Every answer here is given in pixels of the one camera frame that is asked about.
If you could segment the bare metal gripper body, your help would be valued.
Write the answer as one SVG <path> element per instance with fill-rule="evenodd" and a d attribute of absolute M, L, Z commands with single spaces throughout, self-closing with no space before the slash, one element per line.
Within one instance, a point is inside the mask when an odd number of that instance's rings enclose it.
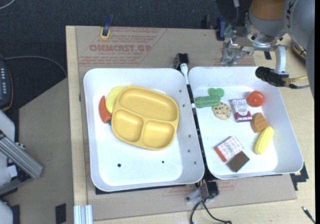
<path fill-rule="evenodd" d="M 273 51 L 278 38 L 266 35 L 255 27 L 237 26 L 231 36 L 231 46 L 241 51 Z"/>

